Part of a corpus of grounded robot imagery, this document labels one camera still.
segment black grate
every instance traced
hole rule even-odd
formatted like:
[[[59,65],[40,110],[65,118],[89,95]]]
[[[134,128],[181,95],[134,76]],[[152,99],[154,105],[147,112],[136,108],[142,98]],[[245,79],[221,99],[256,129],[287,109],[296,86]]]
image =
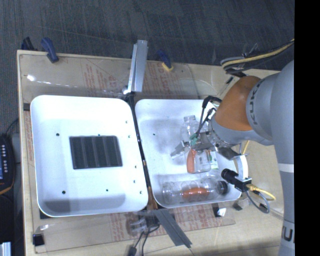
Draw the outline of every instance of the black grate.
[[[77,136],[69,139],[73,169],[122,166],[116,136]]]

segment white stripe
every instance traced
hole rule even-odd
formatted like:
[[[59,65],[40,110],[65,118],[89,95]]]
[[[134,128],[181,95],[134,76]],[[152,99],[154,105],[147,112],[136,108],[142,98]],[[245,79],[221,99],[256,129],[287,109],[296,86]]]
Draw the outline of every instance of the white stripe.
[[[295,165],[289,163],[278,163],[278,168],[281,172],[286,173],[294,173],[295,172]]]

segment dark rectangular vent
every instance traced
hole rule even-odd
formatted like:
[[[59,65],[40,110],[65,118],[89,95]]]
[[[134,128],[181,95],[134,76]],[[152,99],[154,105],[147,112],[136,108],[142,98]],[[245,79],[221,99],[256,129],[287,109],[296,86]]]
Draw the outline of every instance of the dark rectangular vent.
[[[122,166],[116,136],[75,136],[69,139],[73,169]]]

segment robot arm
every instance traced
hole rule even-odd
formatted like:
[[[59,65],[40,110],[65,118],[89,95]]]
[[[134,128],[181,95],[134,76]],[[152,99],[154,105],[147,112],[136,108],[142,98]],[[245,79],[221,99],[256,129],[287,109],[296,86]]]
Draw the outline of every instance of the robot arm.
[[[225,95],[200,140],[202,143],[193,149],[203,149],[210,142],[224,156],[226,149],[246,140],[274,145],[284,199],[279,256],[295,255],[294,61],[264,79],[240,78]]]

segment gray floor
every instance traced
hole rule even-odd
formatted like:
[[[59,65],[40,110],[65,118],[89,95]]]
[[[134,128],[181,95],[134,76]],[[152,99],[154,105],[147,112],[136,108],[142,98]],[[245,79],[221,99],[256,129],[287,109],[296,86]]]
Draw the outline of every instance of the gray floor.
[[[30,37],[42,50],[49,37],[58,53],[131,58],[137,39],[148,40],[148,59],[165,50],[172,62],[219,65],[255,43],[259,51],[295,37],[294,0],[1,0],[0,132],[18,117],[16,51]],[[256,68],[281,70],[294,47]],[[14,124],[9,134],[18,133]],[[14,200],[13,193],[7,193]],[[0,231],[11,206],[0,204]],[[2,240],[14,234],[0,232]]]

